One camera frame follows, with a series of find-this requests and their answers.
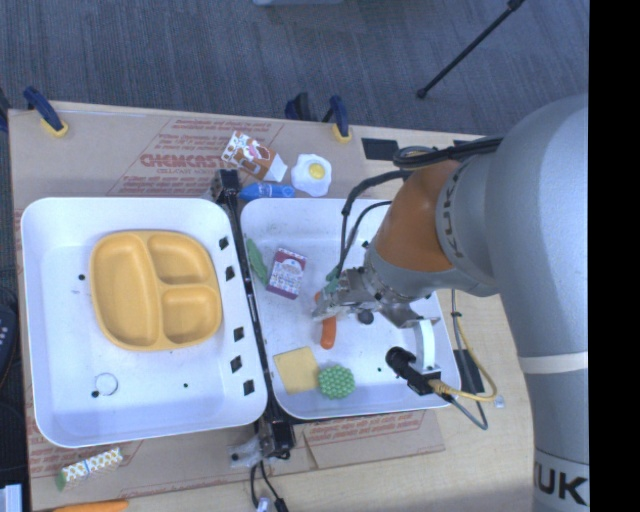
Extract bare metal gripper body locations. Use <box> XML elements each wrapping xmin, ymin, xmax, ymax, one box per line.
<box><xmin>322</xmin><ymin>267</ymin><xmax>397</xmax><ymax>321</ymax></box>

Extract orange sausage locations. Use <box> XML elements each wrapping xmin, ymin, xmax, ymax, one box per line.
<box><xmin>314</xmin><ymin>291</ymin><xmax>339</xmax><ymax>351</ymax></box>

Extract pink and white small carton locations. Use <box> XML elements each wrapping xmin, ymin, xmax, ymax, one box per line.
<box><xmin>265</xmin><ymin>246</ymin><xmax>309</xmax><ymax>301</ymax></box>

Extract yellow cheese slice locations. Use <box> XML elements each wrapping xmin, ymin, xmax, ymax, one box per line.
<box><xmin>272</xmin><ymin>345</ymin><xmax>321</xmax><ymax>396</ymax></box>

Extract green grapes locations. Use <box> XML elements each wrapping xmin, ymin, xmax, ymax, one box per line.
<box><xmin>317</xmin><ymin>363</ymin><xmax>357</xmax><ymax>401</ymax></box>

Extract thin black rod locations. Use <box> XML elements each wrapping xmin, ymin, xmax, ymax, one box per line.
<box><xmin>225</xmin><ymin>192</ymin><xmax>282</xmax><ymax>426</ymax></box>

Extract white plastic tray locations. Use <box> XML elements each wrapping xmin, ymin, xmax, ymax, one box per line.
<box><xmin>239</xmin><ymin>197</ymin><xmax>462</xmax><ymax>421</ymax></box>
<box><xmin>19</xmin><ymin>196</ymin><xmax>269</xmax><ymax>450</ymax></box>

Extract white and yellow fried egg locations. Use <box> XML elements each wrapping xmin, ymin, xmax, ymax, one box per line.
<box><xmin>290</xmin><ymin>152</ymin><xmax>334</xmax><ymax>198</ymax></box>

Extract blue bottle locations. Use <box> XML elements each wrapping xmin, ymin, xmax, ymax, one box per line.
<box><xmin>238</xmin><ymin>181</ymin><xmax>297</xmax><ymax>203</ymax></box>

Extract brown and white milk carton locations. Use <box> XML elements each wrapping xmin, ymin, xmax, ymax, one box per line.
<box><xmin>220</xmin><ymin>130</ymin><xmax>289</xmax><ymax>184</ymax></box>

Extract yellow divided plate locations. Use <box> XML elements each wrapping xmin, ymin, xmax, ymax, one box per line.
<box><xmin>88</xmin><ymin>229</ymin><xmax>224</xmax><ymax>352</ymax></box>

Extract brown cardboard board red print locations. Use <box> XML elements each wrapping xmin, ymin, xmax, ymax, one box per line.
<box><xmin>7</xmin><ymin>101</ymin><xmax>485</xmax><ymax>512</ymax></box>

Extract black tripod leg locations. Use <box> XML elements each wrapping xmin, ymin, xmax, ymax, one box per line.
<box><xmin>416</xmin><ymin>0</ymin><xmax>527</xmax><ymax>100</ymax></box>

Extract orange and white patterned carton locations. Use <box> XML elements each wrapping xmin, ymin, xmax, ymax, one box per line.
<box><xmin>54</xmin><ymin>445</ymin><xmax>125</xmax><ymax>493</ymax></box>

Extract black cylinder on white bracket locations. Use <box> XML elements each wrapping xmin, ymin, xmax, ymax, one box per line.
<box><xmin>384</xmin><ymin>318</ymin><xmax>444</xmax><ymax>397</ymax></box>

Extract black block with wires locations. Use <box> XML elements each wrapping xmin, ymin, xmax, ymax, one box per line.
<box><xmin>213</xmin><ymin>168</ymin><xmax>242</xmax><ymax>202</ymax></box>
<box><xmin>256</xmin><ymin>418</ymin><xmax>297</xmax><ymax>460</ymax></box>

